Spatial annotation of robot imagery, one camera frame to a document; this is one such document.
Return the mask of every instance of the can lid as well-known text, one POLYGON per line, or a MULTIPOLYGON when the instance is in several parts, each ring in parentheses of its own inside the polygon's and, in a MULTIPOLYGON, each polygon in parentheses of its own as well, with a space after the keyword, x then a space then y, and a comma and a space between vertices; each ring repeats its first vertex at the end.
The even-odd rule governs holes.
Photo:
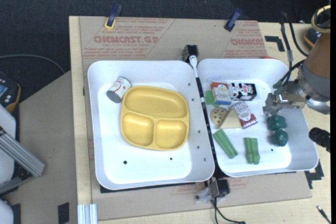
POLYGON ((114 103, 120 103, 121 102, 121 98, 114 91, 107 91, 106 95, 114 103))

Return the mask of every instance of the blue clamp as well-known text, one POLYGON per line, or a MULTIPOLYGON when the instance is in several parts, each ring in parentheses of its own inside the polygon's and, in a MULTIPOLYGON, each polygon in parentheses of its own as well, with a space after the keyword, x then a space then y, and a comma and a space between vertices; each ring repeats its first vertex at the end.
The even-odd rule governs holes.
POLYGON ((122 10, 122 5, 115 4, 113 6, 110 17, 107 18, 105 22, 106 30, 111 31, 114 28, 114 25, 116 24, 115 18, 121 14, 121 10, 122 10))
POLYGON ((242 14, 242 10, 240 8, 236 8, 235 12, 231 15, 230 20, 227 21, 224 28, 231 32, 233 27, 235 26, 236 20, 239 18, 239 16, 242 14))

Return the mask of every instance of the tin can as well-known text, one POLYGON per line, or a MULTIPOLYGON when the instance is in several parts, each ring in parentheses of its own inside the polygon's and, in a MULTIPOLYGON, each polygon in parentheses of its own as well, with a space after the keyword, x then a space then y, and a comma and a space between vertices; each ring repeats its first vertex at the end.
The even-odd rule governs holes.
POLYGON ((120 103, 126 91, 131 87, 131 83, 126 78, 119 77, 106 92, 106 95, 114 103, 120 103))

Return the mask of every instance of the table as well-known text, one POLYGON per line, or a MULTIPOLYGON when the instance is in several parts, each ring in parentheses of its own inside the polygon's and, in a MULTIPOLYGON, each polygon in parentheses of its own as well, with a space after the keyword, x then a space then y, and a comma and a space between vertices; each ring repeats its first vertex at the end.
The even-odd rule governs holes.
MULTIPOLYGON (((303 33, 310 27, 305 24, 295 24, 295 31, 299 44, 303 44, 303 33)), ((277 23, 259 23, 262 36, 281 37, 280 25, 277 23)), ((69 17, 70 30, 70 52, 71 52, 71 77, 72 77, 72 98, 74 109, 74 136, 76 155, 76 177, 77 177, 77 200, 79 205, 92 203, 90 187, 90 170, 87 141, 87 126, 85 114, 85 98, 83 96, 83 70, 81 59, 80 43, 80 20, 77 16, 69 17)), ((295 49, 291 38, 295 61, 303 59, 303 55, 295 49)), ((287 62, 286 54, 280 54, 275 44, 266 42, 267 54, 287 62)), ((330 131, 330 116, 325 116, 309 108, 304 108, 309 129, 319 127, 330 131)), ((331 215, 331 174, 330 174, 330 153, 324 148, 317 146, 324 177, 321 181, 313 182, 311 190, 312 198, 272 202, 267 204, 256 204, 248 206, 226 207, 223 214, 236 220, 245 220, 247 223, 324 223, 323 217, 316 206, 319 205, 325 210, 328 216, 331 215)), ((214 223, 214 210, 196 210, 180 213, 144 216, 136 218, 123 218, 115 220, 100 221, 99 223, 214 223)))

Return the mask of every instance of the yellow plate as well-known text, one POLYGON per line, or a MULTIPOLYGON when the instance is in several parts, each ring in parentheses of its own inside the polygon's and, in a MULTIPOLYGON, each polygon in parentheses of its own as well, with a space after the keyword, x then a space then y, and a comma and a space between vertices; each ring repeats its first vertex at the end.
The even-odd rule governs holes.
POLYGON ((122 136, 134 146, 176 150, 188 137, 188 103, 175 91, 131 87, 122 99, 120 126, 122 136))

